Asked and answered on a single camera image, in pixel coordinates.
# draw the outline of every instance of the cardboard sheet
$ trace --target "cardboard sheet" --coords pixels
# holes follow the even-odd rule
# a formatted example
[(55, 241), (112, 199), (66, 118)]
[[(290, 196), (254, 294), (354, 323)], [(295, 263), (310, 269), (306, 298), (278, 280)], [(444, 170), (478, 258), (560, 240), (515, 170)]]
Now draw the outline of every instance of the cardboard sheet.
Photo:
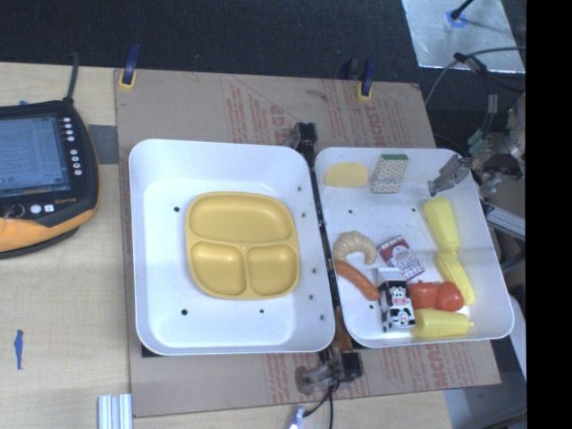
[[(138, 71), (132, 90), (115, 88), (128, 308), (130, 382), (135, 417), (316, 401), (295, 384), (308, 354), (157, 357), (135, 329), (128, 157), (143, 139), (281, 144), (296, 122), (314, 122), (326, 147), (434, 147), (418, 87), (358, 81)], [(489, 341), (360, 350), (364, 375), (335, 399), (444, 390), (500, 382)]]

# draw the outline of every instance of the cow print carton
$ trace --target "cow print carton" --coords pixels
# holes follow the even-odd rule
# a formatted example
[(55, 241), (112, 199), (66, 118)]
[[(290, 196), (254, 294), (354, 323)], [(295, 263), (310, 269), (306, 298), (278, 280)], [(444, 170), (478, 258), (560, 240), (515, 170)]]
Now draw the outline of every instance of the cow print carton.
[(395, 332), (415, 326), (407, 278), (397, 268), (379, 267), (376, 273), (383, 332)]

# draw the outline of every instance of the wooden table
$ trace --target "wooden table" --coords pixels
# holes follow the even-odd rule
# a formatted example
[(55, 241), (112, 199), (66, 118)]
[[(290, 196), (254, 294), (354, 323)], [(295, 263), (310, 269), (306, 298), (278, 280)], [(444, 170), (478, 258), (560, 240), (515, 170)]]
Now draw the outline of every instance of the wooden table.
[[(59, 100), (71, 67), (0, 63), (0, 105)], [(115, 126), (114, 69), (81, 67), (74, 100), (86, 124)], [(116, 164), (103, 164), (97, 215), (70, 239), (0, 260), (0, 425), (97, 427), (97, 397), (130, 392), (122, 221)], [(22, 369), (14, 339), (22, 330)], [(286, 427), (292, 405), (137, 418), (135, 428)], [(305, 429), (327, 427), (323, 405)], [(334, 427), (447, 428), (442, 391), (334, 402)]]

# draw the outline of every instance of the toy food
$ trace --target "toy food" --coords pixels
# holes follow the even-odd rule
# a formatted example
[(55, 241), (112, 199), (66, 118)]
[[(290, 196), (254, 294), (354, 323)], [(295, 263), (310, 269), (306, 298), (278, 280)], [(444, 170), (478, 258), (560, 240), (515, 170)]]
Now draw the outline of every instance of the toy food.
[(377, 251), (387, 265), (399, 268), (408, 280), (425, 271), (402, 235), (382, 243)]
[(361, 188), (369, 180), (369, 171), (360, 162), (340, 162), (331, 165), (325, 174), (324, 184), (334, 188)]
[(377, 276), (378, 279), (382, 280), (378, 289), (383, 332), (413, 327), (415, 325), (415, 313), (406, 278), (402, 274), (399, 276), (384, 274), (379, 268), (377, 269)]
[(437, 254), (437, 265), (443, 277), (454, 282), (461, 291), (465, 304), (471, 305), (475, 302), (475, 292), (465, 269), (457, 259), (460, 241), (450, 201), (445, 197), (433, 198), (424, 203), (423, 211), (441, 248)]
[(409, 284), (409, 296), (413, 309), (433, 308), (437, 303), (437, 285), (434, 282)]
[(379, 299), (379, 290), (356, 267), (342, 260), (334, 260), (333, 265), (336, 273), (356, 286), (367, 300)]
[(371, 265), (377, 258), (375, 244), (358, 231), (344, 232), (333, 244), (334, 260), (345, 261), (349, 253), (362, 251), (366, 255), (366, 265)]
[(382, 154), (374, 170), (372, 192), (398, 192), (408, 161), (404, 154)]
[(415, 310), (416, 325), (411, 333), (416, 337), (446, 337), (460, 335), (473, 325), (467, 315), (438, 310), (436, 308), (421, 308)]
[(454, 282), (443, 282), (437, 290), (437, 308), (445, 311), (457, 311), (465, 305), (465, 301)]

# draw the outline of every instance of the blue clamp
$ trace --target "blue clamp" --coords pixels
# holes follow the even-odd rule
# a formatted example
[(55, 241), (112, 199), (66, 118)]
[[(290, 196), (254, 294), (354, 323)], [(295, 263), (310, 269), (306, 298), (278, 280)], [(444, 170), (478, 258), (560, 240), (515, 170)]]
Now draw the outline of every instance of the blue clamp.
[(357, 85), (357, 100), (360, 102), (369, 102), (372, 99), (374, 92), (372, 88), (374, 73), (374, 62), (371, 59), (367, 59), (361, 81)]
[(131, 43), (129, 46), (127, 63), (125, 64), (125, 68), (122, 70), (118, 81), (119, 86), (122, 88), (133, 89), (135, 86), (135, 79), (137, 78), (135, 66), (137, 65), (137, 60), (139, 59), (140, 47), (141, 45), (139, 43)]
[(359, 59), (352, 57), (341, 66), (340, 80), (359, 80), (358, 73)]

